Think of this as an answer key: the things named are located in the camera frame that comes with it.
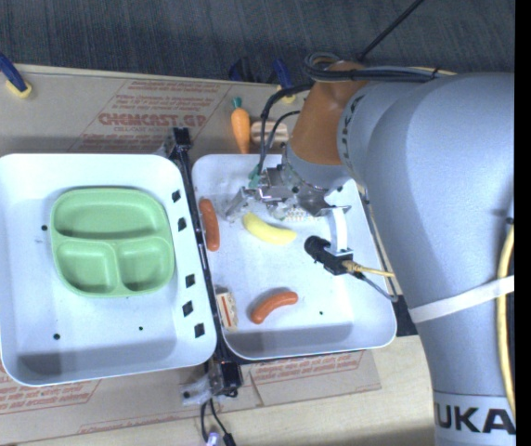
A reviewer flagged white plastic tray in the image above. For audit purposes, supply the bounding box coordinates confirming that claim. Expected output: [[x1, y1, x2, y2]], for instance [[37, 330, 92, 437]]
[[190, 153, 397, 361], [0, 152, 218, 387]]

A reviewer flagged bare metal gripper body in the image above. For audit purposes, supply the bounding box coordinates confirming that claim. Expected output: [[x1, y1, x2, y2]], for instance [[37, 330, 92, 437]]
[[259, 164, 337, 217]]

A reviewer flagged black cylinder on white bracket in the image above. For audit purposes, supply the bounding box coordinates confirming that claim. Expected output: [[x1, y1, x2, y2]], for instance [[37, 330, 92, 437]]
[[304, 188, 356, 277]]

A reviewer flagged brown cardboard board red print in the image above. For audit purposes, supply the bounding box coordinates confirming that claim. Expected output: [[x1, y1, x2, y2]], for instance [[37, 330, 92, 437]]
[[0, 62, 456, 446]]

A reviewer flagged green divided plate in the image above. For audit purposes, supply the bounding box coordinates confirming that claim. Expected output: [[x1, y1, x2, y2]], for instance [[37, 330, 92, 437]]
[[50, 187, 176, 297]]

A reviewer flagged orange sausage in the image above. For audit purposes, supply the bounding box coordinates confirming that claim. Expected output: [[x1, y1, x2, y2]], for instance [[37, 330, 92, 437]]
[[249, 289, 300, 325], [199, 197, 221, 253]]

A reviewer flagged yellow banana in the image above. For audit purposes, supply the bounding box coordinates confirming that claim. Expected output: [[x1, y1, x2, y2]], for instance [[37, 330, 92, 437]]
[[241, 211, 298, 246]]

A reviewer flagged black block with wires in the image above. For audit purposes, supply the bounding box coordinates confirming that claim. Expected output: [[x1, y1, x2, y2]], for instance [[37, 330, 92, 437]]
[[171, 126, 194, 151], [207, 360, 244, 398]]

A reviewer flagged tan bread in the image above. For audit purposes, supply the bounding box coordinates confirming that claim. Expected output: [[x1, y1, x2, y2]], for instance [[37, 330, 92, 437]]
[[250, 119, 290, 147]]

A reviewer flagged pale ridged toy food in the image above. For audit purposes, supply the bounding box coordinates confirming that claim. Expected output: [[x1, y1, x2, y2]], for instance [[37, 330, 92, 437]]
[[270, 204, 318, 225]]

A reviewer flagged orange carrot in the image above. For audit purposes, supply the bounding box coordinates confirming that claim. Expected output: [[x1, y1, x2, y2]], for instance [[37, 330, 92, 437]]
[[230, 96, 252, 155]]

